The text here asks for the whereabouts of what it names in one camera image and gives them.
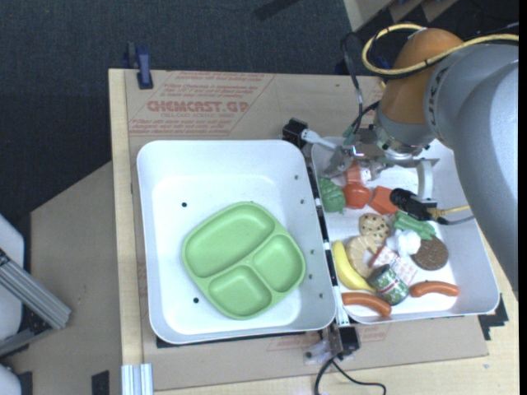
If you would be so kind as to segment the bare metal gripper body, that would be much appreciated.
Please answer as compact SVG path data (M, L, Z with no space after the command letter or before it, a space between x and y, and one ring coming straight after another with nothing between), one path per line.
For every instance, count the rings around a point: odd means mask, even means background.
M352 146L353 159L361 166L414 168L417 157L431 142L411 145L398 141L382 128L359 128L347 132L347 144Z

